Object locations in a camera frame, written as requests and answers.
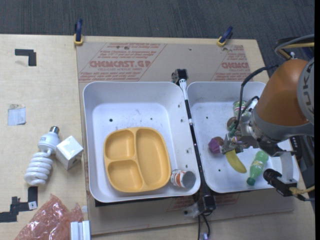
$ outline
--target gray floor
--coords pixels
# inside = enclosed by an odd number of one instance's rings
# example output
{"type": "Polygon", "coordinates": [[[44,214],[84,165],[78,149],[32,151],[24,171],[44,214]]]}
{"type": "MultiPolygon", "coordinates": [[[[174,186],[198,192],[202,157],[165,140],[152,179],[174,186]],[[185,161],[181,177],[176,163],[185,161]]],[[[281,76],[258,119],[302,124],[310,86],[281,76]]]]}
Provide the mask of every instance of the gray floor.
{"type": "Polygon", "coordinates": [[[87,36],[208,39],[232,26],[231,38],[257,40],[266,66],[284,62],[278,40],[315,33],[315,0],[0,0],[0,16],[0,34],[69,36],[78,18],[87,36]]]}

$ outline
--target pink plastic bag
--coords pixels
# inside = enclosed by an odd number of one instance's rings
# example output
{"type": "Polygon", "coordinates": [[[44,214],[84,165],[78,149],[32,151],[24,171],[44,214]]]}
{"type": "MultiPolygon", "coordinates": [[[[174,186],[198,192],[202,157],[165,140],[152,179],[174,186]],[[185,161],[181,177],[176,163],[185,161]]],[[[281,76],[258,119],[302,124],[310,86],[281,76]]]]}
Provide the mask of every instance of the pink plastic bag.
{"type": "Polygon", "coordinates": [[[70,222],[83,220],[78,204],[69,211],[61,200],[52,194],[49,201],[36,212],[15,240],[68,240],[70,222]]]}

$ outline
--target white tray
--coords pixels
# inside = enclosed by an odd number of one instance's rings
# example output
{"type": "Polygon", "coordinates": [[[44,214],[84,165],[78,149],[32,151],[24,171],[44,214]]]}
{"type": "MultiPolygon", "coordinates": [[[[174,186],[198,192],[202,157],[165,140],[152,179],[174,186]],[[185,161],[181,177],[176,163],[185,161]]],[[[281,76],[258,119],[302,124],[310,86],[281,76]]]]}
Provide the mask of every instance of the white tray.
{"type": "Polygon", "coordinates": [[[89,188],[102,203],[189,196],[200,187],[200,175],[182,90],[171,82],[92,82],[83,90],[89,188]],[[103,143],[113,131],[150,127],[164,138],[171,170],[195,174],[193,188],[174,186],[139,193],[114,189],[107,177],[103,143]]]}
{"type": "MultiPolygon", "coordinates": [[[[258,148],[248,148],[237,156],[247,169],[247,173],[236,172],[227,162],[225,155],[212,154],[208,143],[214,137],[225,139],[227,121],[234,116],[233,102],[238,101],[242,82],[193,82],[187,87],[194,131],[200,152],[205,181],[210,189],[218,193],[242,192],[273,188],[261,175],[254,186],[247,184],[250,165],[258,148]]],[[[265,84],[248,82],[243,89],[243,100],[260,96],[265,84]]],[[[279,144],[284,150],[292,150],[289,140],[279,144]]],[[[299,180],[297,162],[292,157],[293,178],[299,180]]],[[[269,157],[264,169],[271,168],[282,173],[279,157],[269,157]]]]}

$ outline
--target wooden table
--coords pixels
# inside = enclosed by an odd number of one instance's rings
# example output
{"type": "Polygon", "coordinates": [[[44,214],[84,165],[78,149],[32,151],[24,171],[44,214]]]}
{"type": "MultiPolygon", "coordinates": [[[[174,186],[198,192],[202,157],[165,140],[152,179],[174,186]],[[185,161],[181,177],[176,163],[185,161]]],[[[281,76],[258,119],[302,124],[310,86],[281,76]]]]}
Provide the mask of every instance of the wooden table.
{"type": "MultiPolygon", "coordinates": [[[[84,42],[132,42],[165,44],[208,44],[215,39],[141,38],[85,36],[84,42]]],[[[230,44],[243,45],[249,67],[264,66],[255,40],[230,40],[230,44]]],[[[77,53],[73,36],[54,35],[0,35],[0,212],[10,210],[11,198],[28,200],[28,184],[24,174],[39,138],[51,126],[60,128],[62,140],[73,136],[82,144],[82,126],[77,75],[77,53]],[[37,66],[28,66],[28,58],[16,56],[15,49],[33,49],[37,66]],[[26,123],[8,126],[8,108],[11,104],[25,107],[26,123]]],[[[266,73],[254,80],[266,82],[266,73]]],[[[52,173],[46,185],[38,188],[38,207],[53,194],[68,207],[75,203],[87,205],[83,160],[66,171],[53,159],[52,173]]],[[[312,240],[315,235],[315,213],[309,202],[294,198],[294,210],[276,214],[239,217],[210,222],[210,239],[228,240],[312,240]]],[[[0,223],[0,238],[14,239],[32,219],[37,210],[20,212],[17,222],[0,223]]],[[[205,224],[201,231],[207,230],[205,224]]],[[[162,228],[125,231],[93,236],[92,239],[196,239],[198,224],[189,223],[162,228]]]]}

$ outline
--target green can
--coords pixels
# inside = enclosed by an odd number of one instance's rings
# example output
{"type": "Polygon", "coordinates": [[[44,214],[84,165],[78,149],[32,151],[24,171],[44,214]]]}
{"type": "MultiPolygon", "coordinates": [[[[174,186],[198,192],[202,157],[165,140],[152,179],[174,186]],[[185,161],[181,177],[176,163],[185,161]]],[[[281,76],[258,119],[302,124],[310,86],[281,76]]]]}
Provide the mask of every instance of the green can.
{"type": "MultiPolygon", "coordinates": [[[[242,104],[241,104],[241,111],[244,111],[246,104],[247,104],[247,102],[246,102],[245,100],[243,100],[243,101],[242,101],[242,104]]],[[[234,114],[235,117],[238,116],[238,112],[239,112],[239,101],[237,100],[237,101],[235,101],[235,102],[233,103],[233,114],[234,114]]],[[[249,115],[250,115],[250,113],[249,113],[248,110],[246,110],[246,111],[242,114],[242,116],[249,116],[249,115]]]]}

